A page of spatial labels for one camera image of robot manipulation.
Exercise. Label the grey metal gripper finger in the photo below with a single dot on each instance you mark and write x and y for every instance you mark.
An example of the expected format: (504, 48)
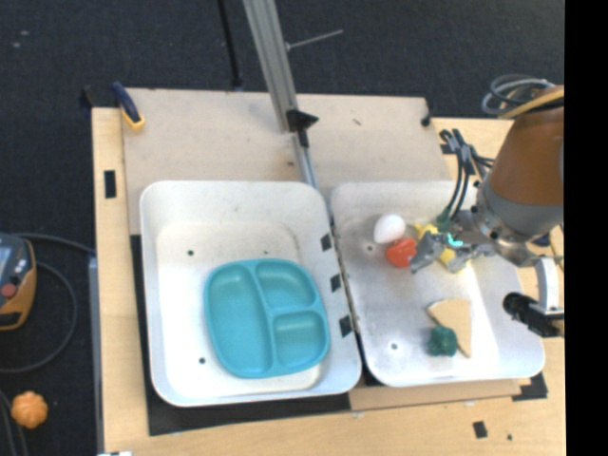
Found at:
(427, 252)
(463, 260)

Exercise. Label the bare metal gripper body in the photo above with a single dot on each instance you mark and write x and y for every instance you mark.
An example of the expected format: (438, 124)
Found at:
(510, 247)

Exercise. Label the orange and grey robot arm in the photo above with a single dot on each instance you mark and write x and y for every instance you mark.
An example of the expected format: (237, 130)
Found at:
(527, 159)

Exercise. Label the yellow toy block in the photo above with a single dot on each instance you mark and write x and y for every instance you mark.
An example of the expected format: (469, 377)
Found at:
(447, 255)

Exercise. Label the red toy pepper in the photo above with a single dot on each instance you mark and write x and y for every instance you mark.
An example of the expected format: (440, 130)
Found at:
(399, 253)

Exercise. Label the white egg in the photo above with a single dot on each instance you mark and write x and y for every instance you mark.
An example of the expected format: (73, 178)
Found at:
(388, 228)

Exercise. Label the tan pizza slice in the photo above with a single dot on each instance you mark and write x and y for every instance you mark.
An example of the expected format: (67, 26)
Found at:
(453, 316)

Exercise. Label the white plastic tray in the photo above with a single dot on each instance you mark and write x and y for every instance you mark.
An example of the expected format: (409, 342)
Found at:
(389, 302)
(180, 216)

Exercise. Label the green broccoli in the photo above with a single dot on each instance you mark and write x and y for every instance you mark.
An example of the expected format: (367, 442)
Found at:
(442, 341)

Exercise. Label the thin black and white rod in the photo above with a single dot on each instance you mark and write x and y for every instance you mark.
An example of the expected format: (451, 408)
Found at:
(308, 164)

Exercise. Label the blue divided plate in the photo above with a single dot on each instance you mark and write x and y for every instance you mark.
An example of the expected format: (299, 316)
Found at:
(237, 311)

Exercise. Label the pale wood board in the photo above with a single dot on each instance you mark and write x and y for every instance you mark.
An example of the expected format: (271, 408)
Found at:
(214, 136)

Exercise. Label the orange toy pumpkin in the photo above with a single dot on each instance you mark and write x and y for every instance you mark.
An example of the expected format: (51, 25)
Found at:
(29, 410)

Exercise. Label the black cylinder on white bracket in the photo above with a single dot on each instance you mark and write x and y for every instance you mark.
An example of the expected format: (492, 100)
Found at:
(532, 311)

